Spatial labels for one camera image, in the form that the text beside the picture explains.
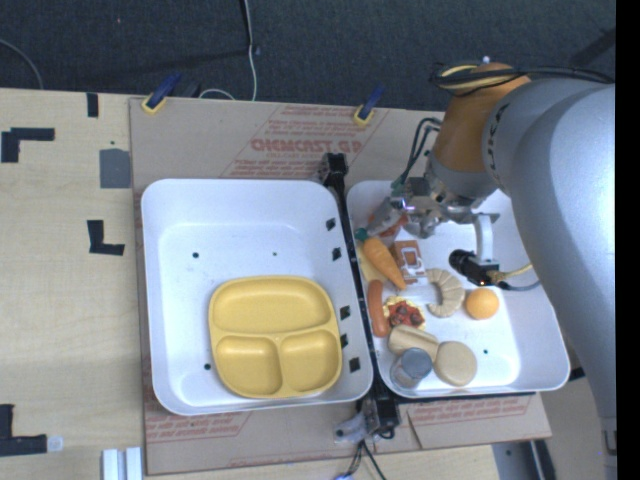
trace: empty white tray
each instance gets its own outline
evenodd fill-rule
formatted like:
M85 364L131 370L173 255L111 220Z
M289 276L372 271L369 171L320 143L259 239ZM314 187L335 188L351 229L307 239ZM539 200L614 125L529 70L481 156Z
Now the empty white tray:
M147 304L155 394L182 415L353 401L373 367L338 207L312 181L164 179L142 196ZM320 284L336 311L342 370L313 395L245 398L216 372L208 306L225 281L303 276Z
M354 232L367 225L372 212L390 195L390 186L391 181L365 181L351 188L347 205ZM509 198L496 191L477 211L500 214L493 224L493 257L499 261L501 270L512 271L529 263ZM415 237L402 230L397 239ZM433 236L418 240L418 243L425 268L447 270L462 281L465 289L477 288L449 265L449 254L453 250L476 250L472 224L440 224ZM529 271L508 281L514 286L522 286L535 280L535 272ZM500 299L500 309L488 320L474 320L464 308L447 318L433 316L424 306L427 302L437 302L438 293L437 288L426 280L400 292L399 295L422 306L427 332L434 334L440 342L461 341L472 349L478 360L478 372L473 381L462 388L446 384L434 372L415 389L397 388L389 375L395 356L387 348L387 338L374 336L380 374L389 388L407 398L436 398L548 391L563 386L569 376L569 358L555 312L542 287L524 292L492 289ZM387 282L383 296L389 295L396 295L396 292Z

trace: cardboard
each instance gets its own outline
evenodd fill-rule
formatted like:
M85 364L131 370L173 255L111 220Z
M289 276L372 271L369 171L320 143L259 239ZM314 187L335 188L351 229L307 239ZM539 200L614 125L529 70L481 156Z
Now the cardboard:
M163 178L319 179L322 156L343 152L347 189L402 172L431 112L376 109L366 127L354 108L171 98L145 114L143 98L129 100L132 184L144 383L148 475L350 457L333 427L356 413L354 403L184 417L169 413L151 386L140 198ZM430 148L434 137L428 137ZM424 168L417 162L415 169ZM550 436L538 394L445 400L400 406L402 424L376 453L471 446Z

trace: hot dog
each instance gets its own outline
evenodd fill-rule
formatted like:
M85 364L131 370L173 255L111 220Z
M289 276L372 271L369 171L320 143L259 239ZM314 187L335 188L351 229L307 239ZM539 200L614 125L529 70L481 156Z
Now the hot dog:
M369 282L367 289L367 306L369 308L369 320L371 320L371 329L373 335L378 338L384 338L389 334L391 327L389 320L384 316L382 309L382 281L373 279Z

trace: yellow plate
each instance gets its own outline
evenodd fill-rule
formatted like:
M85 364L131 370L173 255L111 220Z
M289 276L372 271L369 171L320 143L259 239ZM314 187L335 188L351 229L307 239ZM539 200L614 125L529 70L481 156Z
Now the yellow plate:
M342 370L331 299L298 276L227 281L209 302L211 349L220 379L248 398L287 398L329 389Z

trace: tin can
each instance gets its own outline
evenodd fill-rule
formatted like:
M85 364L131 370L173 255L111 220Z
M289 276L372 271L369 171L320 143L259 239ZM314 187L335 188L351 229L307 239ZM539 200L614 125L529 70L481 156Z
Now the tin can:
M433 369L431 356L419 348L408 348L391 365L391 380L402 389L413 389Z

